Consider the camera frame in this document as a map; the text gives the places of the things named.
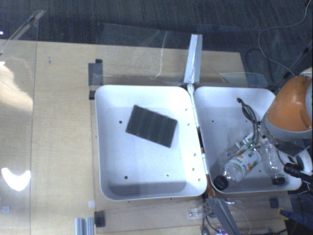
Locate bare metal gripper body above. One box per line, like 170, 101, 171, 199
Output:
244, 124, 275, 152

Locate black ribbed rectangular pad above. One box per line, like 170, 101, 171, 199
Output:
125, 104, 179, 148

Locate black cylinder on white bracket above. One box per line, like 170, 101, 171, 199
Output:
283, 147, 313, 181

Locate clear plastic bottle with label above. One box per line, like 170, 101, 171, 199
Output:
213, 147, 263, 191

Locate small clear plastic bottle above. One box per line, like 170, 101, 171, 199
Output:
258, 142, 287, 186

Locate white plastic tray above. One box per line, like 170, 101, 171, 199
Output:
94, 84, 208, 202
193, 86, 303, 194

